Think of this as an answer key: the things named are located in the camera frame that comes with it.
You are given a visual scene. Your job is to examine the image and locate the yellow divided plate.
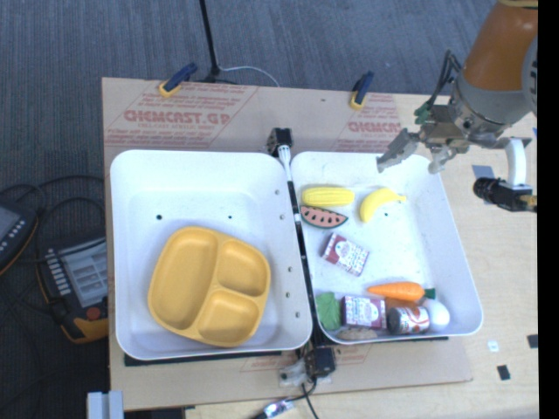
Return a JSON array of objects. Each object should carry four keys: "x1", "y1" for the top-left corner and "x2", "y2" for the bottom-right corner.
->
[{"x1": 147, "y1": 225, "x2": 273, "y2": 349}]

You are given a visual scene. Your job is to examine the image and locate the red watermelon slice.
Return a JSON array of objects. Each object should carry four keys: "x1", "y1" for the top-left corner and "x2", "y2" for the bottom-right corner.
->
[{"x1": 299, "y1": 204, "x2": 349, "y2": 230}]

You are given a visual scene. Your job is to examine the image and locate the orange carrot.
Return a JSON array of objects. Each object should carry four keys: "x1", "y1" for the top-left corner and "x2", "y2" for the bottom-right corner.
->
[{"x1": 366, "y1": 281, "x2": 437, "y2": 302}]

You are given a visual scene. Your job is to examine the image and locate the red and white carton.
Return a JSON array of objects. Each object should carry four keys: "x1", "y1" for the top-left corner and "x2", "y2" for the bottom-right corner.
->
[
  {"x1": 341, "y1": 295, "x2": 388, "y2": 331},
  {"x1": 321, "y1": 232, "x2": 370, "y2": 278}
]

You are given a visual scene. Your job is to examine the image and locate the yellow corn cob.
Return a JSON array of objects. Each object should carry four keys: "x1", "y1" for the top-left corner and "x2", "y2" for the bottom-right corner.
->
[{"x1": 300, "y1": 185, "x2": 355, "y2": 209}]

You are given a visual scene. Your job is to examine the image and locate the green lettuce leaf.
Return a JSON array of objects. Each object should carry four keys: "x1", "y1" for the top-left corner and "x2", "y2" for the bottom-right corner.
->
[{"x1": 314, "y1": 292, "x2": 342, "y2": 332}]

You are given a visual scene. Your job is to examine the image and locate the black cylinder on white bracket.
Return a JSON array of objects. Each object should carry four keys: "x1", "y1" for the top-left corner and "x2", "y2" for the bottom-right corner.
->
[{"x1": 472, "y1": 136, "x2": 537, "y2": 213}]

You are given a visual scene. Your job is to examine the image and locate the white plastic tray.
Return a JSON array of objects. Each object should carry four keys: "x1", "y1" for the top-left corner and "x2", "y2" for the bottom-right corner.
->
[
  {"x1": 109, "y1": 148, "x2": 314, "y2": 361},
  {"x1": 289, "y1": 150, "x2": 484, "y2": 346}
]

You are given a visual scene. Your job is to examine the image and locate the red and white can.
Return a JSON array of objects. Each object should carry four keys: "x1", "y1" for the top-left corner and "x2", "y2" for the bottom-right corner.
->
[{"x1": 386, "y1": 306, "x2": 431, "y2": 335}]

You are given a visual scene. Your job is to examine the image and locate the brown cardboard board red print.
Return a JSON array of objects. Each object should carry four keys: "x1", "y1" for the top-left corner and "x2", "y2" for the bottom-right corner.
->
[{"x1": 100, "y1": 77, "x2": 473, "y2": 412}]

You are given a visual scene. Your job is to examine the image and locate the thin black and white rod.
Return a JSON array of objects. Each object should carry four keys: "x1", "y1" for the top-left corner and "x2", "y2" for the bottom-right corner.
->
[{"x1": 277, "y1": 144, "x2": 325, "y2": 348}]

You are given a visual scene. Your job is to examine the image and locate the yellow banana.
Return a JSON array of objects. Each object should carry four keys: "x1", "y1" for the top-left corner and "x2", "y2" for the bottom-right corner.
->
[{"x1": 359, "y1": 187, "x2": 408, "y2": 223}]

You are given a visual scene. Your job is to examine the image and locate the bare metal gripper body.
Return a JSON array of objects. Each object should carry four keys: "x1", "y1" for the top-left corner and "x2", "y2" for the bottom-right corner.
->
[{"x1": 418, "y1": 104, "x2": 509, "y2": 154}]

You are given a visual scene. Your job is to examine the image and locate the black block with thin wires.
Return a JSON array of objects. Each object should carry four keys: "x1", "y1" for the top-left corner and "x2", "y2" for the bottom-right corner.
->
[
  {"x1": 304, "y1": 347, "x2": 337, "y2": 377},
  {"x1": 266, "y1": 127, "x2": 294, "y2": 155}
]

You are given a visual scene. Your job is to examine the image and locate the white egg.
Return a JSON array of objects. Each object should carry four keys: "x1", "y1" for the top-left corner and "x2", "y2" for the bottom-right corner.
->
[{"x1": 421, "y1": 299, "x2": 451, "y2": 333}]

